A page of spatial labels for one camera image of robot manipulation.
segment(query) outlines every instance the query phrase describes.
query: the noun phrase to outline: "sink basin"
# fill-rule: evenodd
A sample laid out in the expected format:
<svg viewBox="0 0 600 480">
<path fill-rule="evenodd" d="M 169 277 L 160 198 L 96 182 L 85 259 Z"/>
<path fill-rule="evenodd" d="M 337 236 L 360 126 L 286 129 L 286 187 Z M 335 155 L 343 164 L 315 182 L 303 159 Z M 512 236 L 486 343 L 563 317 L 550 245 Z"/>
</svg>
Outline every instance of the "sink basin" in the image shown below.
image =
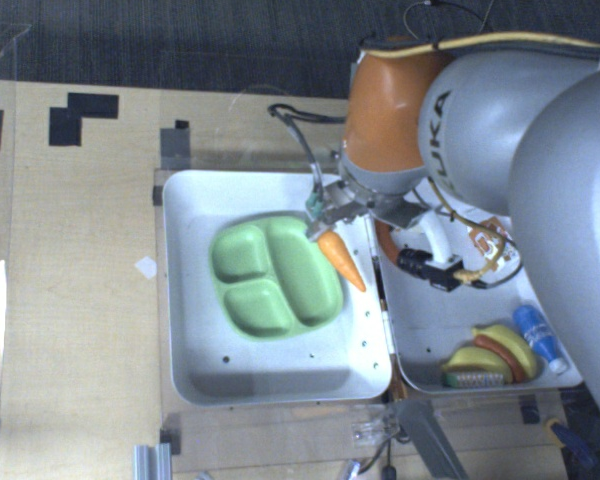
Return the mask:
<svg viewBox="0 0 600 480">
<path fill-rule="evenodd" d="M 297 268 L 286 261 L 289 247 L 304 239 L 311 187 L 310 175 L 231 171 L 182 171 L 165 184 L 171 375 L 187 402 L 361 400 L 387 388 L 370 223 L 335 228 L 365 293 L 335 272 L 306 278 L 306 291 L 288 285 L 285 269 Z M 254 300 L 259 316 L 250 313 Z"/>
</svg>

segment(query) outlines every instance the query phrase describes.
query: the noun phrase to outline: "banana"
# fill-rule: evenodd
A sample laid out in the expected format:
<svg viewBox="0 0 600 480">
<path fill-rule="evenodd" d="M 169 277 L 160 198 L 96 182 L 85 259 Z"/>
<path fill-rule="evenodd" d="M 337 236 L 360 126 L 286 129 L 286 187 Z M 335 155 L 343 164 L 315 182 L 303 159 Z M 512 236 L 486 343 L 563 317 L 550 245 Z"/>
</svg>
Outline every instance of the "banana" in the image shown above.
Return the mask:
<svg viewBox="0 0 600 480">
<path fill-rule="evenodd" d="M 522 336 L 504 325 L 496 324 L 479 329 L 471 329 L 474 336 L 484 335 L 500 343 L 511 352 L 522 366 L 528 380 L 532 380 L 538 374 L 538 360 Z"/>
<path fill-rule="evenodd" d="M 509 365 L 498 355 L 478 347 L 462 347 L 455 351 L 451 359 L 442 365 L 442 371 L 486 371 L 500 373 L 507 384 L 513 382 Z"/>
</svg>

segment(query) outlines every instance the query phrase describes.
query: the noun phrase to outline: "dark gray floor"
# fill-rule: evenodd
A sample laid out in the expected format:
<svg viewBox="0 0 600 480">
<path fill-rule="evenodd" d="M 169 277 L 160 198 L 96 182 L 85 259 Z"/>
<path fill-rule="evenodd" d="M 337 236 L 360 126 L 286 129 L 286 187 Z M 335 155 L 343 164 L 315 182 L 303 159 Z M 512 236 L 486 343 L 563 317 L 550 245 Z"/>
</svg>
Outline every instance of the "dark gray floor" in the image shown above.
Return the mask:
<svg viewBox="0 0 600 480">
<path fill-rule="evenodd" d="M 345 97 L 358 42 L 405 34 L 417 1 L 0 0 L 0 22 L 32 25 L 23 80 Z M 483 15 L 490 0 L 446 1 Z M 480 26 L 449 6 L 409 16 L 423 37 Z M 490 25 L 600 41 L 600 0 L 498 0 Z"/>
</svg>

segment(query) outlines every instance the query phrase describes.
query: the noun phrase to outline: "green plate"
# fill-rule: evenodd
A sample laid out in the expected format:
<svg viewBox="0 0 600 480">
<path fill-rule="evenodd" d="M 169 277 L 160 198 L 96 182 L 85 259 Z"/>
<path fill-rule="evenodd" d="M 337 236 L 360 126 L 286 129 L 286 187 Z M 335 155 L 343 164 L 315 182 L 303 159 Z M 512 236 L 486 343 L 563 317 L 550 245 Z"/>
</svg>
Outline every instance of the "green plate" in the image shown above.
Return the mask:
<svg viewBox="0 0 600 480">
<path fill-rule="evenodd" d="M 295 217 L 269 217 L 224 229 L 210 248 L 213 283 L 236 332 L 289 338 L 331 322 L 342 309 L 337 272 Z"/>
</svg>

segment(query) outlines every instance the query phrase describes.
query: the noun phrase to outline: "sausage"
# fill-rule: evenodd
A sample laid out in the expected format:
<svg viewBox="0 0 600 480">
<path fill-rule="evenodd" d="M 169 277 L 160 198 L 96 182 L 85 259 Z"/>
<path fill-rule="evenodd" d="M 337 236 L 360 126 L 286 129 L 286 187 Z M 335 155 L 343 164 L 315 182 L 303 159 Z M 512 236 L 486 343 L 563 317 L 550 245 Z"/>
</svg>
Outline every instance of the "sausage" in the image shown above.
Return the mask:
<svg viewBox="0 0 600 480">
<path fill-rule="evenodd" d="M 496 340 L 493 340 L 484 334 L 478 334 L 478 336 L 473 339 L 473 344 L 476 347 L 486 348 L 487 350 L 498 354 L 509 365 L 509 368 L 511 368 L 513 382 L 524 382 L 527 380 L 527 376 L 524 373 L 524 368 L 522 368 L 520 361 L 518 361 L 504 345 L 501 345 Z"/>
</svg>

